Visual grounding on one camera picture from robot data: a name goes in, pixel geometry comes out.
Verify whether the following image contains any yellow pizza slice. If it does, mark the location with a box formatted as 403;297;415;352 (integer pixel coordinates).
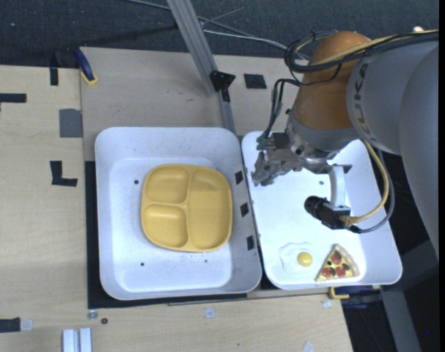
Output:
314;243;361;283

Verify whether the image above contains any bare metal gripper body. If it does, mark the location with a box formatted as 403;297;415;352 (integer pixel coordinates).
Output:
265;131;341;176

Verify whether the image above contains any yellow divided plate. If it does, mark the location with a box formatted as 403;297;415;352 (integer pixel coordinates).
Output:
139;163;234;254

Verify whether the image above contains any white and yellow fried egg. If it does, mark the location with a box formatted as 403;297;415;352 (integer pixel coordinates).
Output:
277;241;315;276

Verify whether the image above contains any black cylinder on white bracket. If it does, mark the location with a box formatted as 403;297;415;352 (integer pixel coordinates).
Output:
304;164;353;231

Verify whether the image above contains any white plastic tray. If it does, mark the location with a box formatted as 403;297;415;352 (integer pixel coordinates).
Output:
240;130;404;292
94;126;264;301

